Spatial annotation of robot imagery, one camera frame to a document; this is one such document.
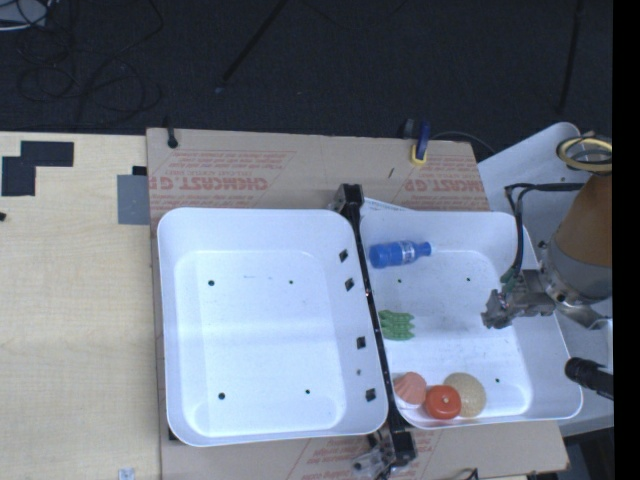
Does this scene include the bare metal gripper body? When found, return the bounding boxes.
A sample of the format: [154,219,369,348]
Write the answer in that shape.
[507,269,572,319]

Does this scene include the white plastic tray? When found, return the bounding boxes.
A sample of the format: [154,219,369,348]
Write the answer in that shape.
[156,206,391,449]
[358,207,585,431]

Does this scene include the beige round biscuit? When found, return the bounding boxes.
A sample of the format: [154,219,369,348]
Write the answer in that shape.
[442,371,488,419]

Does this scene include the red round toy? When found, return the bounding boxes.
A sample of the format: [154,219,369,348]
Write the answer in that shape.
[424,384,463,422]

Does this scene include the green pea pods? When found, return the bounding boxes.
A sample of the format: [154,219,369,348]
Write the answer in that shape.
[377,309,417,342]

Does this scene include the pink toy shell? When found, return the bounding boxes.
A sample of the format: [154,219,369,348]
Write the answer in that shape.
[392,371,428,410]

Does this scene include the blue plastic bottle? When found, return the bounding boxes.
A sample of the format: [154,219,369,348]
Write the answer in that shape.
[368,239,437,271]

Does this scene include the thin black rod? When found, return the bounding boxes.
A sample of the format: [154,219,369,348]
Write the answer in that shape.
[345,202,407,438]

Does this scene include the brown cardboard board, red print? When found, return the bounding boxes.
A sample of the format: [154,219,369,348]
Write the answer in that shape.
[145,127,572,480]

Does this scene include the black cylinder on white bracket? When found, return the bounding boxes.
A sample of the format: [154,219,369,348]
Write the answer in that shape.
[554,301,614,403]

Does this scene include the black block with thin wires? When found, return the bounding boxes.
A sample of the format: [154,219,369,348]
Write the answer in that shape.
[332,183,364,216]
[389,429,419,467]

